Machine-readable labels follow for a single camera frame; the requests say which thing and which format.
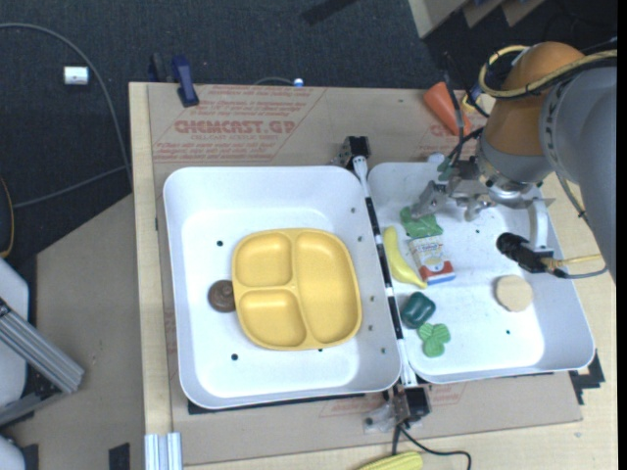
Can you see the brown chocolate doughnut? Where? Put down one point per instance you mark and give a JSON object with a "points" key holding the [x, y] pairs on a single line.
{"points": [[220, 296]]}

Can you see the orange carrot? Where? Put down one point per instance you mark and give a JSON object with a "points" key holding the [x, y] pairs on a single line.
{"points": [[443, 108]]}

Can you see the yellow divided plate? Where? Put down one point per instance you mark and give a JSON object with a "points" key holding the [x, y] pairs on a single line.
{"points": [[297, 289]]}

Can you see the green lettuce leaf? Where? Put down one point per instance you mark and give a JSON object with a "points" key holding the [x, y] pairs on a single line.
{"points": [[421, 224]]}

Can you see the dark green bell pepper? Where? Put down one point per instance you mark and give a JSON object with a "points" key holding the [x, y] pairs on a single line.
{"points": [[417, 309]]}

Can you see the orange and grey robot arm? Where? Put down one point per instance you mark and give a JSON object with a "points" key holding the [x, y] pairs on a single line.
{"points": [[534, 115]]}

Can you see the light green broccoli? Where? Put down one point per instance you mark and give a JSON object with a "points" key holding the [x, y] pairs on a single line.
{"points": [[434, 339]]}

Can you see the yellow corn cob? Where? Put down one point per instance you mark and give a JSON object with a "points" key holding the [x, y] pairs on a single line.
{"points": [[394, 461]]}

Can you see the thin black and white rod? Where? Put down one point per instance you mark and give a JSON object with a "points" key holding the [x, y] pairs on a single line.
{"points": [[383, 262]]}

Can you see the yellow banana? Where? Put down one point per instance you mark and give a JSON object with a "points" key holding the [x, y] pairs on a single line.
{"points": [[399, 262]]}

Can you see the white and orange carton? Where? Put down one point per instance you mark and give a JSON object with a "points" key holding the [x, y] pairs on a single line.
{"points": [[432, 257]]}

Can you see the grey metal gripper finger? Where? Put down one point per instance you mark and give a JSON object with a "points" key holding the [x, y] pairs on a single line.
{"points": [[427, 200], [470, 209]]}

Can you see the black cylinder on white bracket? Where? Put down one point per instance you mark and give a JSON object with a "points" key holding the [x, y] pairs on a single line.
{"points": [[525, 249]]}

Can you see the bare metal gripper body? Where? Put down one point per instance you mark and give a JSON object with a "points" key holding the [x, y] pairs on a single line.
{"points": [[482, 184]]}

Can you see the brown cardboard board red print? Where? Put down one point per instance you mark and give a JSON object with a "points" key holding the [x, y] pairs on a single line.
{"points": [[274, 120]]}

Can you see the white plastic tray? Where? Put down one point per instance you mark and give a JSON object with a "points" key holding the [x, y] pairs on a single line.
{"points": [[490, 311], [274, 292]]}

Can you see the beige round biscuit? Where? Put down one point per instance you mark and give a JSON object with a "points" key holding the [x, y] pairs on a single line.
{"points": [[513, 293]]}

